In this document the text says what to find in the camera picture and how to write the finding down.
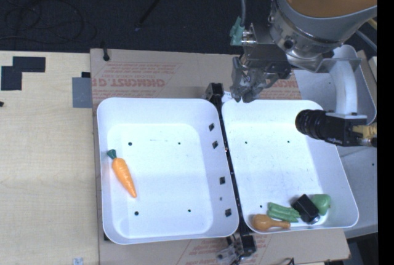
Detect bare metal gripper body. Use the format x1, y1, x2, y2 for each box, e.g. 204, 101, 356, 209
241, 0, 343, 81

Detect thin black rod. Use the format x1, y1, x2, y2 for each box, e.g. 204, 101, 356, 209
214, 95, 249, 237

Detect white plastic tray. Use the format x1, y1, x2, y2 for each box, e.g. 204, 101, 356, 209
220, 99, 360, 235
96, 97, 240, 246

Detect brown cardboard board red print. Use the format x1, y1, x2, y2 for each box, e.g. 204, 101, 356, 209
89, 48, 352, 265

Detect green bean pods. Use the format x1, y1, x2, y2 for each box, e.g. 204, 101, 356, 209
266, 202, 302, 223

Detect black box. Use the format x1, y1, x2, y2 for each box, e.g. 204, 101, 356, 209
291, 194, 321, 225

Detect green pepper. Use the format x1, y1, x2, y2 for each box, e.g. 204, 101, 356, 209
311, 193, 332, 216

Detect tan chicken drumstick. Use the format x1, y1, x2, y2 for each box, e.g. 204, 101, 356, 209
251, 213, 291, 232

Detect orange carrot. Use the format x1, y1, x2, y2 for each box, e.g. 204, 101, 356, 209
107, 149, 138, 199

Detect black cylinder on white bracket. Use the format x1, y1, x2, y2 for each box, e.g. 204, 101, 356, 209
295, 45, 370, 148

